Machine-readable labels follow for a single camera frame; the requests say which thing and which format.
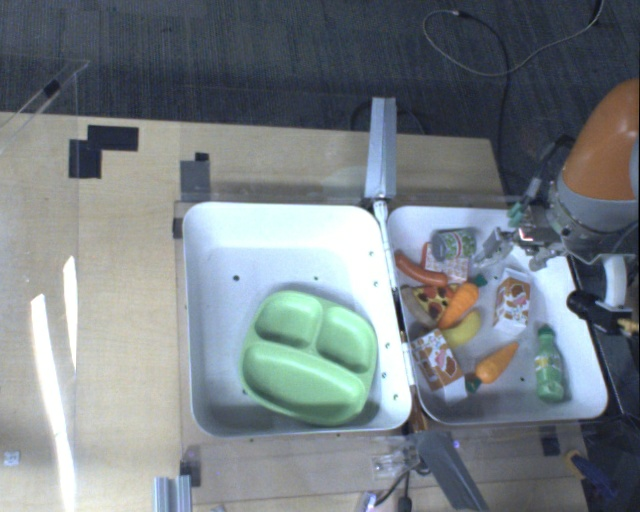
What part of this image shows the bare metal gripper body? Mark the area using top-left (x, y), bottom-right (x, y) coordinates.
top-left (514, 209), bottom-right (627, 265)

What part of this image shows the green and white can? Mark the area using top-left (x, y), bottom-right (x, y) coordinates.
top-left (430, 227), bottom-right (479, 262)

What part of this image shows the white plastic tray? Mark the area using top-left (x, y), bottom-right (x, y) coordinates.
top-left (387, 204), bottom-right (610, 428)
top-left (181, 201), bottom-right (414, 440)

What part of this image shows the red and white carton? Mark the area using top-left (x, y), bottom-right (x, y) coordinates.
top-left (423, 241), bottom-right (472, 284)

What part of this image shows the orange and white carton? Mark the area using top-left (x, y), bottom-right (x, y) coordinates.
top-left (409, 328), bottom-right (469, 402)
top-left (492, 267), bottom-right (533, 332)

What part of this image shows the orange carrot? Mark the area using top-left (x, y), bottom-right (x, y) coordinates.
top-left (438, 273), bottom-right (489, 331)
top-left (464, 341), bottom-right (521, 394)

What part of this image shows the red sausage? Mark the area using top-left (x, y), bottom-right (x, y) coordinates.
top-left (393, 249), bottom-right (450, 288)

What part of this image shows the yellow banana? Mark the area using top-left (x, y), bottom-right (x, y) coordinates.
top-left (441, 309), bottom-right (483, 349)

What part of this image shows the pizza slice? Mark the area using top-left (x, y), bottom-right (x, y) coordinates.
top-left (399, 283), bottom-right (459, 329)

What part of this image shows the green plastic bottle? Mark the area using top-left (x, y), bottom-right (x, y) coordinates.
top-left (533, 324), bottom-right (569, 404)

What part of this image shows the green divided plate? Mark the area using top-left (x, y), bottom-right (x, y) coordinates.
top-left (239, 289), bottom-right (379, 428)

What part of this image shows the pale wood board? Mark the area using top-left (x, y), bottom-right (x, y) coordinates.
top-left (177, 120), bottom-right (587, 507)

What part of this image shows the black cylinder on white bracket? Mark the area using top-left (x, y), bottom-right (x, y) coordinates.
top-left (566, 254), bottom-right (632, 335)

